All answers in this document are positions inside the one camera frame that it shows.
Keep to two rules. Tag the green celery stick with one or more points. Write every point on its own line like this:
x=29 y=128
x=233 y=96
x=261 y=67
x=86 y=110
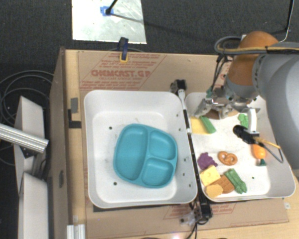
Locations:
x=208 y=125

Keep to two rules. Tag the blue divided plate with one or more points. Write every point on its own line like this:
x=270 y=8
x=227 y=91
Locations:
x=134 y=155

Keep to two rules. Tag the purple grapes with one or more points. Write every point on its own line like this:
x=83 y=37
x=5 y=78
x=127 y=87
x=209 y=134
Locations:
x=205 y=159

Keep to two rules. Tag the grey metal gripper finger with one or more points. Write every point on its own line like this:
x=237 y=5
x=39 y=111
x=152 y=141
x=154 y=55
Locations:
x=223 y=113
x=203 y=108

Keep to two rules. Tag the brown waffle biscuit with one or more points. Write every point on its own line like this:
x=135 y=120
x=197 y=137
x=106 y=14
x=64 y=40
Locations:
x=225 y=184

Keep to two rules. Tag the brown cardboard board red print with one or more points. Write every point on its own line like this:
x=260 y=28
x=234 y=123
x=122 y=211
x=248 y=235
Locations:
x=119 y=71

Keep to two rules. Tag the orange carrot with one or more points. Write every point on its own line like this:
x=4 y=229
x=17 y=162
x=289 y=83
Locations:
x=258 y=152

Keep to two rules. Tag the yellow-orange cracker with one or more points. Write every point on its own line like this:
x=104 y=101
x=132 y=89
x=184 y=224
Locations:
x=213 y=191

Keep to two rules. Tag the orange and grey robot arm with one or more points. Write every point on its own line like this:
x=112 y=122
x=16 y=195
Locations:
x=281 y=83

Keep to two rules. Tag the brown round toy food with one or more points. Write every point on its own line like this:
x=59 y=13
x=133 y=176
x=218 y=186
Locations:
x=213 y=114

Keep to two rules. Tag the thin black and white rod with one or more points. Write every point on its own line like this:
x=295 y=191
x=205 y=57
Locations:
x=189 y=128

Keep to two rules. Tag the white plastic tray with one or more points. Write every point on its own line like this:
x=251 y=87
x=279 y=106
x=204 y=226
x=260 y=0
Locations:
x=102 y=183
x=264 y=183

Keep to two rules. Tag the brown pretzel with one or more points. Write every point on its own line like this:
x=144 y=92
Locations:
x=226 y=161

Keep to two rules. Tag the black cylinder on white bracket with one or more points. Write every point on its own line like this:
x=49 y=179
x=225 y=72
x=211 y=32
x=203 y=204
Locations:
x=244 y=133

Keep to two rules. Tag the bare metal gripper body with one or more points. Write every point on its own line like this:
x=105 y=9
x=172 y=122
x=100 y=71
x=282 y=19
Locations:
x=235 y=103

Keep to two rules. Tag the yellow cheese block with holes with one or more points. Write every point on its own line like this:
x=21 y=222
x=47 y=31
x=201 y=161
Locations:
x=209 y=175

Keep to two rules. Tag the green broccoli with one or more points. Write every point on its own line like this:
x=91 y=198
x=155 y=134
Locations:
x=243 y=119

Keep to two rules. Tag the green asparagus bundle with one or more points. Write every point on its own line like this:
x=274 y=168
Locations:
x=236 y=180

